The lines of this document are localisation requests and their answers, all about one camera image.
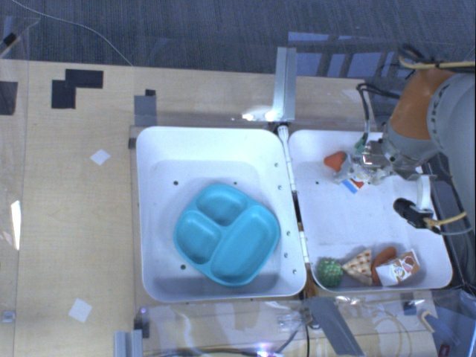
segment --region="wooden surface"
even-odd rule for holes
[[[52,109],[51,81],[64,80],[67,68],[104,71],[104,87],[77,89],[75,110]],[[297,115],[326,126],[337,122],[351,129],[357,123],[361,126],[361,103],[351,92],[356,82],[298,78]],[[132,180],[127,145],[134,124],[134,95],[144,95],[145,89],[157,91],[159,115],[236,116],[253,105],[271,105],[274,77],[30,62],[15,357],[112,356],[114,331],[132,329]],[[99,149],[111,156],[101,166],[90,159]],[[2,266],[8,263],[8,256],[2,253],[1,258]],[[68,315],[77,298],[92,306],[85,323]],[[0,341],[13,344],[13,335],[0,331],[6,338]],[[398,339],[398,334],[382,337]],[[432,346],[431,336],[421,329],[411,337],[418,338],[414,344],[423,350]],[[360,335],[360,340],[370,347],[376,336]],[[316,335],[313,343],[315,350],[329,350],[326,354],[322,349],[322,356],[332,356],[322,335]],[[301,356],[303,348],[302,339],[297,340],[286,355]]]

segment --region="brown cylinder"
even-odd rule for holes
[[[426,115],[431,97],[449,77],[451,71],[432,68],[418,70],[410,79],[390,117],[393,130],[414,139],[430,139]]]

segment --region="white diamond sticker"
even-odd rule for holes
[[[103,165],[104,161],[110,157],[111,155],[108,154],[104,149],[100,149],[95,154],[93,154],[93,156],[91,156],[91,160],[97,165]]]
[[[89,316],[89,313],[92,309],[92,306],[87,304],[84,300],[76,299],[71,310],[69,311],[69,315],[81,323],[86,322],[86,319]]]

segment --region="brown toy sausage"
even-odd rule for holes
[[[393,259],[396,257],[396,249],[393,246],[385,248],[376,258],[373,260],[372,263],[372,281],[374,283],[380,283],[379,275],[377,274],[376,268],[380,265],[383,265],[388,260]]]

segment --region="yellow cable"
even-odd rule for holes
[[[441,225],[447,225],[448,223],[456,222],[459,221],[460,219],[464,218],[466,216],[466,212],[463,211],[462,213],[458,214],[457,216],[449,217],[447,219],[432,219],[432,218],[424,218],[423,220],[425,221],[426,225],[429,228],[433,228],[434,226],[441,226]]]
[[[430,68],[474,68],[476,67],[476,62],[472,61],[463,61],[463,62],[441,62],[436,63],[409,63],[406,62],[403,56],[399,57],[399,62],[402,66],[406,68],[411,68],[413,70],[423,70]]]

